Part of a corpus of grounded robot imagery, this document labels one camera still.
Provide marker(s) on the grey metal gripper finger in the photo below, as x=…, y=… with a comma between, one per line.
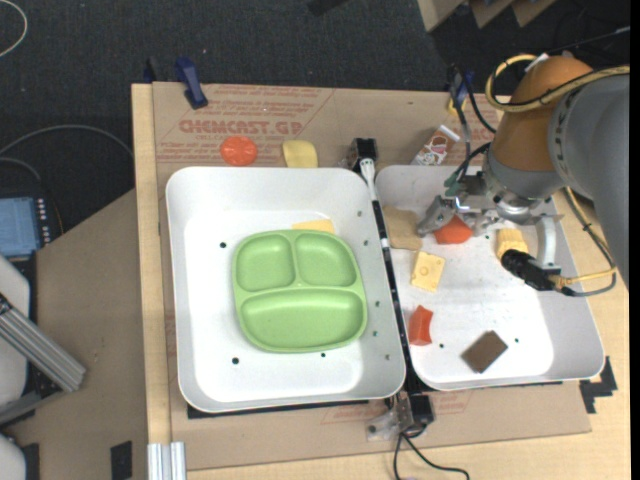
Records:
x=434, y=217
x=482, y=222

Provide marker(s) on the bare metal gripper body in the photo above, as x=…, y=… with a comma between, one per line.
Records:
x=517, y=210

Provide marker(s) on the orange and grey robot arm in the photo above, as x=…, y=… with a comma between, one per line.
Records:
x=575, y=133

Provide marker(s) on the orange carrot piece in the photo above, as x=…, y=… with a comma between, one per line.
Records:
x=454, y=233

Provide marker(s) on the yellow corn cob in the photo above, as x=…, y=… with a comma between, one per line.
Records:
x=510, y=240

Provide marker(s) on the tan bread slice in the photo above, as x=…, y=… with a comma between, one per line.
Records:
x=401, y=228

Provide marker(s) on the yellow cheese wedge with holes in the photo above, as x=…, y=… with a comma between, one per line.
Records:
x=427, y=272

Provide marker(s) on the thin black and white rod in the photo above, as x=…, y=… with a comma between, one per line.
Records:
x=387, y=253

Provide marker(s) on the white and brown carton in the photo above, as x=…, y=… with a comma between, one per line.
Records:
x=435, y=148

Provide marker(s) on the white plastic tray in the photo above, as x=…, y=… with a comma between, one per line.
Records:
x=480, y=308
x=210, y=268

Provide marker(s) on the red orange toy block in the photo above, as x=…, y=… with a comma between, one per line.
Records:
x=420, y=325

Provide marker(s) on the yellow cheese slice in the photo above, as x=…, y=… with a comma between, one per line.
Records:
x=315, y=226

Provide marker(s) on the brown square biscuit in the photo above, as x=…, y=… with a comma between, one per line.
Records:
x=484, y=351

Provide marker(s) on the pale yellow toy piece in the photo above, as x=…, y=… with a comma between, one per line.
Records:
x=300, y=154

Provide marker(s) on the green divided plate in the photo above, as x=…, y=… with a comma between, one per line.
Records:
x=300, y=293

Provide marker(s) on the brown cardboard board red print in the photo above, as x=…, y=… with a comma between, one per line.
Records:
x=310, y=113

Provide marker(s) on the orange round slice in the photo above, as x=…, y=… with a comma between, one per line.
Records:
x=239, y=150

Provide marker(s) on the black cylinder on white bracket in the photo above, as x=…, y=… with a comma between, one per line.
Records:
x=525, y=267

